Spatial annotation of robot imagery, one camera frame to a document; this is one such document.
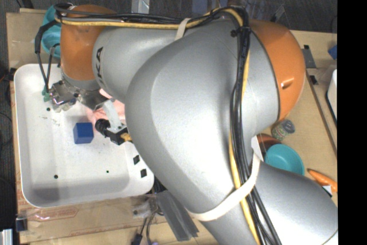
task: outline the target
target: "blue cube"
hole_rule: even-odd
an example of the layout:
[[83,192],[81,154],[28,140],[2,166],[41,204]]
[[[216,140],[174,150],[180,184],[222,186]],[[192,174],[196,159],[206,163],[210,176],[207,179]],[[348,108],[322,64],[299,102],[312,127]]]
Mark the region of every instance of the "blue cube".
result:
[[75,144],[91,143],[94,138],[92,123],[76,123],[73,133]]

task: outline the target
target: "yellow cable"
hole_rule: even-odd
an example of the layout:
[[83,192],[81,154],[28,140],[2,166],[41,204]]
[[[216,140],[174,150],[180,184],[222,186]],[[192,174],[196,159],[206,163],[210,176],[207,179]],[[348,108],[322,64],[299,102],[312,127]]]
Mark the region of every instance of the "yellow cable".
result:
[[[247,60],[246,60],[246,63],[245,63],[242,97],[245,93],[245,88],[246,88],[246,84],[247,84],[248,69],[249,69],[249,55],[247,56]],[[238,171],[238,168],[237,168],[237,165],[236,165],[235,155],[233,153],[231,133],[229,134],[229,162],[231,164],[233,183],[235,184],[235,188],[238,189],[239,187],[241,187],[241,181],[240,181],[239,171]],[[249,206],[248,206],[248,203],[247,203],[246,199],[241,200],[241,207],[242,207],[244,216],[246,218],[247,224],[249,226],[249,229],[252,232],[252,235],[255,238],[256,243],[258,245],[260,245],[260,240],[259,240],[259,237],[257,235],[255,224],[253,222],[251,211],[249,210]]]
[[[241,17],[236,13],[233,9],[224,9],[223,11],[230,13],[235,17],[237,22],[240,26],[242,26],[243,21]],[[73,25],[73,26],[114,26],[114,27],[123,27],[123,28],[138,28],[138,29],[161,29],[161,30],[177,30],[179,27],[179,24],[148,24],[148,23],[138,23],[138,22],[109,22],[109,21],[69,21],[69,20],[61,20],[57,17],[55,17],[55,20],[59,23],[65,24],[65,25]],[[187,23],[186,28],[190,29],[192,27],[197,26],[204,20],[197,20],[190,23]]]

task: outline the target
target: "teal bowl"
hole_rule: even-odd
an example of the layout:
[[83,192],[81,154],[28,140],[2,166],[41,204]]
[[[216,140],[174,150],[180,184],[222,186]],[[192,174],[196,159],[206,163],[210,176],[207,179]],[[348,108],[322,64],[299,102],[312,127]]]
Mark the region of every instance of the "teal bowl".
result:
[[[55,9],[53,8],[53,6],[51,6],[45,13],[42,25],[45,25],[48,22],[53,21],[54,14],[55,14]],[[61,24],[56,24],[52,26],[51,28],[49,28],[43,34],[42,39],[41,39],[41,45],[42,45],[43,50],[47,52],[47,54],[50,54],[50,49],[52,48],[52,46],[60,43],[60,37],[61,37]],[[60,53],[61,53],[60,46],[56,46],[53,56],[59,59]]]
[[288,170],[289,172],[304,176],[304,165],[298,153],[284,144],[271,146],[265,155],[265,163],[278,169]]

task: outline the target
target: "robotic arm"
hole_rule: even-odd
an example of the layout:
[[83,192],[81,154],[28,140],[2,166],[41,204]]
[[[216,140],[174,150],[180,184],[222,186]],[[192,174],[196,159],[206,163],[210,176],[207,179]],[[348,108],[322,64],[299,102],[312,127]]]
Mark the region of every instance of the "robotic arm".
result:
[[[247,26],[238,11],[228,7],[192,20],[178,38],[170,28],[181,20],[152,16],[147,24],[141,16],[130,16],[139,20],[134,22],[98,6],[59,8],[65,88],[51,90],[55,109],[65,93],[97,109],[106,100],[102,88],[125,104],[128,132],[162,184],[188,211],[210,211],[238,188],[228,152],[238,133],[231,130],[240,128],[242,161],[251,166],[251,138],[291,111],[305,78],[290,31],[265,21]],[[241,56],[246,45],[249,55]],[[232,94],[241,59],[248,73],[236,123]],[[255,187],[261,201],[249,195],[250,209],[253,222],[262,225],[251,230],[237,204],[203,221],[219,244],[338,244],[337,207],[318,184],[261,162]]]

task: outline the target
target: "blue object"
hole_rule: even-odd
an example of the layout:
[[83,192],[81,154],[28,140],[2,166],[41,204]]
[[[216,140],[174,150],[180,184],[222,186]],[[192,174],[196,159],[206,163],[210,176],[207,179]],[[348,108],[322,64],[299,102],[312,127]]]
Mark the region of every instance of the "blue object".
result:
[[[54,20],[55,12],[56,11],[53,8],[53,6],[51,6],[46,11],[44,20],[42,22],[42,26]],[[41,39],[41,45],[42,45],[43,50],[47,52],[48,54],[50,54],[50,49],[52,48],[52,46],[60,43],[60,37],[61,37],[61,24],[57,24],[49,28],[43,34],[42,39]],[[56,46],[53,56],[57,57],[58,59],[60,58],[60,46]]]
[[76,123],[73,129],[74,143],[91,143],[94,138],[92,123]]
[[302,159],[294,149],[287,145],[275,144],[271,146],[265,154],[265,162],[275,168],[304,176]]
[[337,59],[337,57],[338,57],[338,44],[335,45],[335,46],[333,46],[333,47],[331,47],[327,52],[330,54],[330,56],[334,60]]

